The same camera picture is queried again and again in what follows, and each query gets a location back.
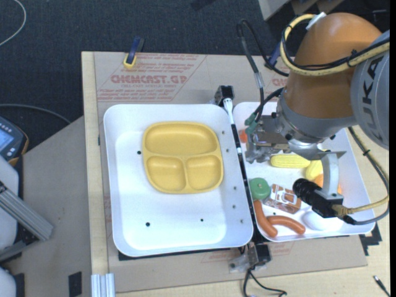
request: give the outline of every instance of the yellow divided plate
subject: yellow divided plate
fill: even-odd
[[[143,135],[143,160],[152,186],[169,194],[215,189],[223,180],[223,158],[214,131],[202,123],[160,122]]]

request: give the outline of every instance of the toy sausage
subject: toy sausage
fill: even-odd
[[[262,211],[262,204],[260,200],[253,202],[254,212],[256,213],[256,219],[261,228],[271,237],[274,238],[278,235],[278,230],[268,221]]]
[[[285,217],[283,215],[272,215],[271,217],[267,218],[267,221],[272,225],[286,226],[287,228],[292,229],[299,235],[303,235],[305,233],[304,225],[292,218]]]

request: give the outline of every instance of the wire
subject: wire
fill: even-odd
[[[40,108],[40,107],[37,107],[37,106],[20,105],[18,103],[1,103],[0,104],[0,108],[26,108],[26,109],[38,110],[38,111],[41,111],[41,112],[52,114],[53,116],[56,116],[59,119],[62,119],[64,122],[66,122],[68,124],[71,123],[71,121],[66,119],[64,116],[61,116],[60,114],[57,114],[54,111],[47,110],[47,109],[44,109],[44,108]]]
[[[363,151],[363,155],[368,158],[378,175],[380,176],[382,182],[384,183],[386,190],[387,190],[387,196],[383,198],[380,201],[374,202],[372,204],[368,205],[363,205],[357,208],[346,208],[342,205],[334,205],[332,208],[338,213],[339,217],[344,220],[345,222],[352,224],[352,225],[365,225],[368,223],[376,222],[382,218],[384,218],[388,213],[389,213],[389,177],[385,173],[385,171],[382,169],[382,167],[378,164],[378,162],[370,155],[370,151],[366,149],[366,147],[363,145],[362,141],[359,139],[359,137],[356,135],[356,132],[353,130],[352,127],[348,128],[350,134],[352,135],[352,138],[355,140],[355,142],[358,144],[359,148]],[[383,205],[385,203],[388,203],[387,209],[384,213],[380,214],[378,217],[374,217],[369,220],[365,221],[356,221],[355,219],[351,218],[349,214],[353,214],[355,212],[359,211],[364,211],[368,210],[374,207],[378,207],[380,205]]]
[[[283,62],[291,71],[300,75],[309,76],[323,76],[330,75],[338,72],[345,71],[351,67],[355,67],[361,62],[368,58],[374,57],[390,49],[390,38],[386,38],[374,45],[371,45],[359,52],[353,52],[351,56],[338,59],[334,62],[328,62],[325,64],[310,64],[310,65],[298,65],[292,60],[286,50],[286,41],[291,31],[299,24],[305,23],[311,20],[316,15],[304,14],[293,19],[289,25],[284,29],[282,33],[282,42],[280,45],[280,56]]]
[[[243,281],[243,295],[244,295],[244,297],[249,297],[249,295],[246,293],[246,286],[248,285],[248,280],[249,280],[249,277],[252,277],[253,278],[253,280],[261,287],[261,288],[263,288],[263,289],[265,289],[265,290],[270,290],[270,291],[277,291],[278,293],[280,293],[279,295],[278,295],[278,297],[281,297],[281,296],[283,296],[283,295],[287,295],[287,292],[285,292],[284,290],[278,290],[278,289],[275,289],[275,288],[269,288],[269,287],[266,287],[266,286],[264,286],[263,284],[261,284],[259,281],[258,281],[258,279],[253,275],[253,273],[252,273],[252,270],[254,270],[254,267],[255,267],[255,265],[254,266],[252,266],[250,269],[248,269],[247,271],[246,271],[246,274],[245,274],[245,278],[244,278],[244,281]]]
[[[378,278],[377,275],[374,276],[374,279],[376,281],[376,283],[378,284],[378,286],[380,286],[380,288],[385,292],[385,294],[390,297],[390,293],[387,291],[385,285],[381,282],[381,280]]]
[[[237,26],[236,26],[236,30],[237,30],[237,33],[238,33],[238,37],[239,37],[241,40],[244,41],[243,43],[246,44],[246,40],[245,40],[245,37],[244,37],[244,34],[243,34],[243,26],[242,26],[242,25],[245,25],[245,26],[249,29],[250,33],[251,33],[252,36],[253,36],[254,41],[256,42],[256,45],[257,45],[258,49],[259,49],[259,51],[260,51],[260,54],[261,54],[261,56],[263,57],[265,63],[266,63],[267,66],[268,66],[268,68],[271,69],[271,70],[273,70],[274,72],[276,72],[276,73],[282,75],[282,76],[288,77],[288,76],[289,76],[288,73],[283,72],[283,71],[277,69],[277,68],[269,61],[267,55],[265,55],[265,52],[264,52],[263,48],[261,47],[261,45],[260,45],[260,43],[259,43],[259,40],[257,39],[257,35],[256,35],[255,31],[253,30],[252,25],[251,25],[247,20],[245,20],[245,19],[240,20],[239,23],[238,23]]]
[[[264,99],[264,92],[263,92],[263,100],[262,104],[255,110],[254,114],[256,114],[256,118],[254,119],[256,122],[259,122],[261,115],[262,115],[262,110],[264,109],[265,104],[270,101],[274,97],[279,97],[280,94],[282,93],[283,87],[276,89],[274,92],[270,93],[267,98]]]
[[[249,61],[250,66],[252,67],[252,70],[253,70],[253,73],[254,73],[254,77],[256,78],[256,82],[257,82],[257,84],[259,86],[259,90],[260,90],[260,104],[257,107],[256,112],[254,113],[255,114],[254,119],[257,120],[257,115],[258,114],[260,115],[258,117],[258,119],[260,119],[260,117],[261,117],[261,111],[262,111],[262,107],[264,105],[263,104],[263,102],[264,102],[264,89],[263,89],[263,86],[261,85],[261,81],[260,81],[260,79],[262,80],[262,78],[260,76],[259,69],[257,68],[257,65],[254,62],[253,57],[252,57],[252,55],[251,55],[251,53],[249,51],[248,44],[246,43],[246,39],[243,36],[243,29],[242,29],[241,23],[237,24],[236,32],[238,34],[239,40],[241,41],[241,46],[242,46],[243,52],[245,53],[245,56],[246,56],[247,60]]]
[[[0,46],[6,44],[9,40],[14,38],[21,31],[21,29],[23,29],[23,27],[25,26],[25,23],[26,23],[26,9],[25,9],[24,5],[18,0],[13,0],[13,1],[15,1],[17,4],[19,4],[20,7],[22,8],[22,10],[24,11],[24,20],[23,20],[22,25],[20,26],[20,28],[14,34],[12,34],[9,38],[6,38],[4,41],[2,41],[0,43]]]

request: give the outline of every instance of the white tray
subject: white tray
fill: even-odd
[[[235,106],[233,115],[235,124],[238,130],[245,129],[245,119],[247,119],[251,113],[258,107],[257,102],[243,102]],[[269,102],[264,106],[263,114],[271,114],[275,111],[276,103]],[[319,148],[329,149],[331,151],[346,151],[341,158],[339,158],[339,170],[340,170],[340,185],[342,187],[344,202],[343,204],[347,207],[359,207],[361,205],[369,204],[370,200],[367,194],[367,190],[364,186],[358,165],[353,155],[348,136],[344,129],[339,131],[335,136],[334,140],[327,139],[323,142]],[[243,153],[246,151],[246,144],[242,144]],[[272,184],[278,184],[284,188],[292,190],[293,183],[298,178],[304,177],[304,170],[302,169],[284,169],[276,168],[271,166],[268,162],[253,164],[245,162],[246,175],[248,179],[253,178],[264,178],[269,186]],[[301,209],[296,213],[286,213],[283,210],[275,209],[267,205],[262,206],[264,214],[269,215],[285,215],[293,218],[298,222],[304,224],[303,215],[307,212],[312,212],[311,206],[302,202]],[[373,210],[365,210],[362,212],[354,213],[352,217],[355,220],[368,220],[374,218]],[[259,230],[263,236],[274,242],[291,241],[299,239],[309,238],[324,238],[329,236],[345,236],[364,234],[370,232],[375,223],[367,225],[349,225],[339,220],[338,218],[330,218],[332,220],[323,219],[325,223],[328,223],[329,227],[326,230],[318,231],[312,230],[306,226],[306,232],[303,235],[297,235],[294,231],[291,231],[285,226],[275,226],[278,229],[278,235],[276,237],[269,237],[262,228]]]
[[[223,181],[198,194],[166,194],[146,177],[143,133],[162,121],[203,123],[217,135]],[[253,225],[227,113],[215,105],[114,105],[104,115],[113,239],[131,257],[235,248]]]

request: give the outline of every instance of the electronic device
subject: electronic device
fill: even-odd
[[[27,150],[29,139],[18,126],[0,116],[0,155],[14,166]]]

